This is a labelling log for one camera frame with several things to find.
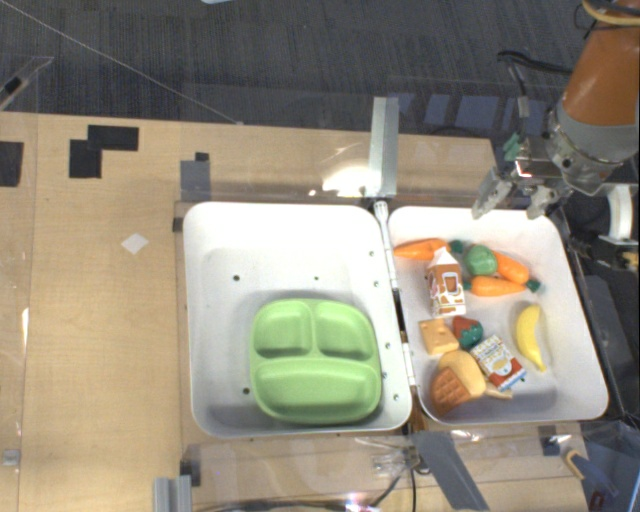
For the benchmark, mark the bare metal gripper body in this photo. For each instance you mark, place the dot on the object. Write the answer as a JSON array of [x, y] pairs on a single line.
[[575, 170]]

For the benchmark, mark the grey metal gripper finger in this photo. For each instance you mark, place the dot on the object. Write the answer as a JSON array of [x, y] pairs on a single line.
[[542, 197], [492, 192]]

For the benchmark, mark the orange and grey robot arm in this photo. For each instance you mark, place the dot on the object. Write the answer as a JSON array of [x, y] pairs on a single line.
[[595, 80]]

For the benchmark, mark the green bell pepper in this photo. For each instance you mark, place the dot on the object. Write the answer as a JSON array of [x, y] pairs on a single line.
[[480, 260]]

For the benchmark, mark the orange carrot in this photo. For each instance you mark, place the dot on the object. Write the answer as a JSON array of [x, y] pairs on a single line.
[[512, 267], [495, 287], [417, 249]]

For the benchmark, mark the orange and white carton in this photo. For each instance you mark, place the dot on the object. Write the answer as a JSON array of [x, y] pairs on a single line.
[[445, 290]]

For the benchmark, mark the thin black and white rod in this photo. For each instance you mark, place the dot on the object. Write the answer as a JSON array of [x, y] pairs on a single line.
[[386, 240]]

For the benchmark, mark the white plastic tray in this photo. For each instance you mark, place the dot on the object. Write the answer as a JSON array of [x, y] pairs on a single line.
[[280, 250], [560, 320]]

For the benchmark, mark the yellow banana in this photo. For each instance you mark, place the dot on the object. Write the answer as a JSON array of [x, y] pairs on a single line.
[[529, 335]]

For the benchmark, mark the red strawberry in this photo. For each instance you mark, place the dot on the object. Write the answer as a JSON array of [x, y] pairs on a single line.
[[470, 332]]

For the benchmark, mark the yellow cheese wedge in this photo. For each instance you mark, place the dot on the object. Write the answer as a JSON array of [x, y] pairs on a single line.
[[437, 337]]

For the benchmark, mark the red and white carton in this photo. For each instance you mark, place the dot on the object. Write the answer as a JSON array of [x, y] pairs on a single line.
[[497, 362]]

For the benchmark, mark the yellow ice cream cone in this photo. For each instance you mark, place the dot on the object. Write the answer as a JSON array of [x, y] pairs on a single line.
[[457, 382]]

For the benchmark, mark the green divided plate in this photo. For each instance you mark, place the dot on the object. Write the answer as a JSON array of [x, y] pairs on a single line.
[[315, 390]]

